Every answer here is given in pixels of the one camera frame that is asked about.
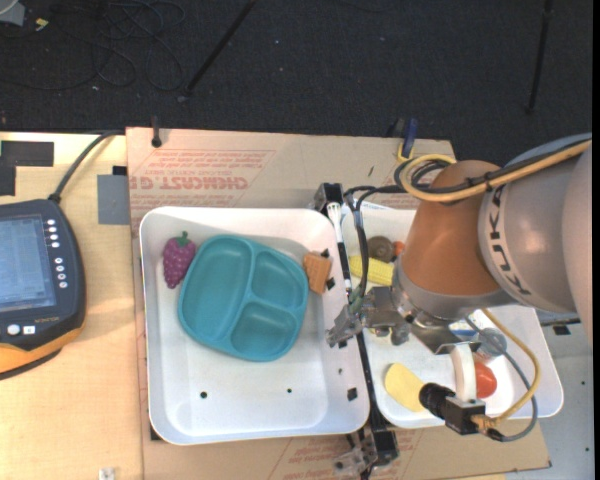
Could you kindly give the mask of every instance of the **display screen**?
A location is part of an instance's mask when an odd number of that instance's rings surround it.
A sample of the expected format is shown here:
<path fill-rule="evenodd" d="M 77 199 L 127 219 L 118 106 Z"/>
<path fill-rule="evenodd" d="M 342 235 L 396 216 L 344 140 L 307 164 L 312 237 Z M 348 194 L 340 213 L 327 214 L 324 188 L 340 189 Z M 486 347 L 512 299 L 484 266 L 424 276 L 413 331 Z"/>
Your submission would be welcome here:
<path fill-rule="evenodd" d="M 42 218 L 0 219 L 0 311 L 55 303 Z"/>

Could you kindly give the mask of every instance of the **blue plate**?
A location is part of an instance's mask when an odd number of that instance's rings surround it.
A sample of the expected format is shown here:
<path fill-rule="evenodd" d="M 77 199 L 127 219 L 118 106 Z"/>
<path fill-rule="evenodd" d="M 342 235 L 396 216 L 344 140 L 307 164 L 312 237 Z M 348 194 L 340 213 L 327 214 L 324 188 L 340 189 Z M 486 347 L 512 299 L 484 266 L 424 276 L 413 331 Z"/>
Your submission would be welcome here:
<path fill-rule="evenodd" d="M 253 240 L 205 240 L 187 271 L 178 318 L 195 340 L 251 361 L 272 361 L 295 343 L 309 283 L 288 256 Z"/>

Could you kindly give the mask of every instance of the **black mat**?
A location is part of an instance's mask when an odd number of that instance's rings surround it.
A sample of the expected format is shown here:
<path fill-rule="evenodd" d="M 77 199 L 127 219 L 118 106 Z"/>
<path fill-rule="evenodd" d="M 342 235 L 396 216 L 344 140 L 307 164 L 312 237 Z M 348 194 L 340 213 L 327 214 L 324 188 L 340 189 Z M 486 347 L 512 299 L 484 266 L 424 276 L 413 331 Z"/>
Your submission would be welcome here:
<path fill-rule="evenodd" d="M 20 0 L 0 22 L 0 130 L 150 126 L 382 136 L 399 117 L 506 163 L 592 129 L 593 0 Z M 48 22 L 36 23 L 42 18 Z"/>

